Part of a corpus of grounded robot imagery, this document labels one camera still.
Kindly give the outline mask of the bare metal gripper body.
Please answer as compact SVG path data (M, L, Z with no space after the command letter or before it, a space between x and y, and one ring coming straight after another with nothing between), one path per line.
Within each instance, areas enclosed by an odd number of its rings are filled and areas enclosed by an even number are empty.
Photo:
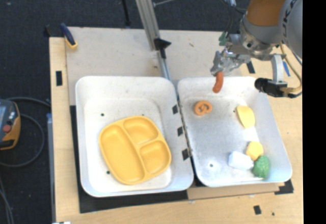
M214 57L215 68L238 68L247 64L251 59L269 61L271 52L278 43L265 43L249 34L223 33L219 37L219 46Z

